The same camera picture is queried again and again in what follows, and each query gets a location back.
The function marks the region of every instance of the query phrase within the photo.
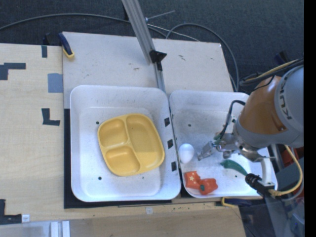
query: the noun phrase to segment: black tape marking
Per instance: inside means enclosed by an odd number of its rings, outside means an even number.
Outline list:
[[[172,148],[173,146],[173,140],[168,140],[168,148]]]
[[[43,114],[43,124],[59,126],[60,120],[50,120],[49,108],[42,108],[41,113]]]
[[[177,163],[175,161],[173,161],[171,163],[171,171],[176,171],[177,170]]]
[[[22,223],[22,214],[5,215],[5,199],[0,199],[0,225]]]
[[[164,119],[164,126],[168,126],[170,124],[170,118]]]
[[[26,63],[4,63],[7,69],[26,69]]]
[[[8,80],[9,69],[26,69],[26,63],[4,63],[0,65],[0,80]]]
[[[8,80],[9,70],[4,66],[0,65],[0,80]]]
[[[48,93],[63,93],[63,75],[52,73],[47,75]]]
[[[45,46],[45,45],[41,46],[41,57],[47,58],[47,46]]]

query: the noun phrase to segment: white sink basin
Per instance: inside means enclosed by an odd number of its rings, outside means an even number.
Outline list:
[[[85,202],[169,200],[181,189],[177,153],[166,94],[157,88],[80,85],[70,95],[71,184]],[[165,159],[150,171],[117,176],[107,167],[98,144],[99,125],[130,113],[148,116],[160,135]]]
[[[189,143],[194,147],[195,153],[199,152],[217,132],[223,129],[231,102],[233,100],[245,102],[247,98],[247,94],[240,92],[174,91],[170,95],[170,108],[177,147]],[[242,108],[242,105],[234,105],[232,115],[237,118]],[[232,128],[231,123],[226,132],[232,132]],[[268,157],[268,149],[261,149],[259,154]],[[232,154],[230,159],[240,164],[247,173],[262,177],[260,163],[253,163],[237,153]],[[186,188],[187,192],[196,198],[260,197],[253,188],[246,184],[244,175],[234,169],[225,169],[220,164],[223,160],[223,153],[215,152],[200,161],[195,154],[189,163],[181,163],[183,178],[185,172],[196,170],[201,179],[215,178],[218,185],[218,188],[208,195],[201,195],[199,190],[191,188]],[[272,181],[277,189],[274,172]]]

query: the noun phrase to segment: yellow cable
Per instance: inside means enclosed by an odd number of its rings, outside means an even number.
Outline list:
[[[236,205],[232,205],[232,204],[229,204],[229,203],[225,203],[225,199],[226,199],[226,198],[227,198],[227,197],[222,197],[222,199],[221,199],[221,204],[222,204],[222,206],[231,207],[231,208],[237,207]]]
[[[264,77],[264,76],[269,75],[269,74],[271,74],[271,73],[273,73],[273,72],[275,72],[275,71],[278,71],[278,70],[280,70],[280,69],[283,69],[284,67],[286,67],[286,66],[288,66],[288,65],[290,65],[290,64],[292,64],[292,63],[294,63],[294,62],[296,62],[296,61],[297,61],[297,60],[289,61],[289,62],[284,63],[284,64],[282,64],[282,65],[280,65],[280,66],[277,66],[277,67],[275,67],[275,68],[273,68],[273,69],[270,69],[269,71],[266,71],[266,72],[264,72],[263,74],[261,74],[261,75],[255,77],[255,78],[248,78],[246,81]]]
[[[295,164],[297,165],[298,167],[298,170],[300,172],[300,178],[297,182],[297,184],[292,188],[292,189],[289,189],[287,191],[276,191],[276,190],[269,190],[269,192],[271,193],[272,196],[276,197],[276,196],[281,196],[281,195],[285,195],[285,194],[289,194],[293,191],[295,191],[298,187],[300,187],[300,185],[302,184],[302,180],[303,180],[303,171],[302,171],[302,168],[299,164],[299,162],[297,161],[295,155],[292,153],[292,151],[290,150],[290,148],[287,146],[287,145],[284,145],[286,150],[288,151],[288,153],[290,154],[290,156],[292,157],[293,161],[295,162]]]

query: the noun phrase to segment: black carpet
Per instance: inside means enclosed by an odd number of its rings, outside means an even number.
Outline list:
[[[148,23],[171,29],[200,41],[221,42],[235,56],[239,77],[265,72],[275,66],[275,55],[285,51],[290,60],[304,55],[304,0],[139,0]],[[150,19],[161,13],[165,16]],[[0,0],[0,29],[16,21],[55,13],[90,13],[124,19],[120,0]],[[134,36],[131,25],[90,16],[56,16],[27,21],[0,30],[0,43],[42,44],[50,33],[58,44],[62,31]],[[164,38],[151,31],[152,37]],[[190,40],[176,34],[171,39]],[[236,78],[235,66],[223,46],[229,72]]]

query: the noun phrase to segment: toy tomato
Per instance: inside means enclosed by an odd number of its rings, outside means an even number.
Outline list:
[[[191,189],[199,189],[200,176],[196,171],[190,171],[184,173],[184,179],[186,181],[186,187]]]
[[[202,195],[207,195],[211,193],[212,191],[216,190],[217,188],[218,186],[214,178],[202,179],[199,182],[199,192]]]

